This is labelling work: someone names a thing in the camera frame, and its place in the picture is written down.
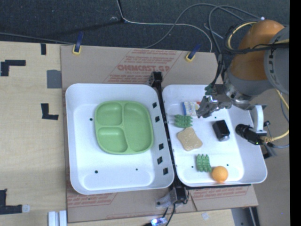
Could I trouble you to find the green pea pods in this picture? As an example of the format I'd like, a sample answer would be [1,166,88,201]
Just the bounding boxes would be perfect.
[174,114,194,129]
[196,153,213,173]

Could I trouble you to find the black cylinder on white bracket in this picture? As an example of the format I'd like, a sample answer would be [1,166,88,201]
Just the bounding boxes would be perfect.
[235,104,269,146]

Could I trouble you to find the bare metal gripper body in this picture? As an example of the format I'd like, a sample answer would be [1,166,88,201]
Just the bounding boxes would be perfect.
[210,84,254,111]

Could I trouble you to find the white and blue carton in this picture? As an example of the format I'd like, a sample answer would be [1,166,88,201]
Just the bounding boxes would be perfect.
[182,101,202,117]

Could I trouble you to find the green divided plate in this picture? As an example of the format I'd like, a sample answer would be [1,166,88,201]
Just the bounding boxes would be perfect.
[94,100,155,155]

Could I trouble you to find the orange ball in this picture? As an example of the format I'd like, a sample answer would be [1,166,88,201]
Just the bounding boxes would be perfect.
[211,165,229,183]

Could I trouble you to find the black box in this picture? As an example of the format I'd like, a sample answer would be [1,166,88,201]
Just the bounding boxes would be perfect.
[212,119,231,142]

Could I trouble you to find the black block with thin wires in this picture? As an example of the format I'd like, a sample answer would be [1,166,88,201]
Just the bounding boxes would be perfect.
[172,186,189,204]
[150,71,164,88]

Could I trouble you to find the brown cardboard board red print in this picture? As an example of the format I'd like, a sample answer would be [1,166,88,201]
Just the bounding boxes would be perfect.
[60,45,259,223]

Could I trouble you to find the white plastic tray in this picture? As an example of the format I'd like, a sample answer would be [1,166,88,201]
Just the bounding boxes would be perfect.
[162,84,268,188]
[65,83,175,195]

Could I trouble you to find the beige bread slice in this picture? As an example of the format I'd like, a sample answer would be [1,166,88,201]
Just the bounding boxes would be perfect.
[176,127,204,152]

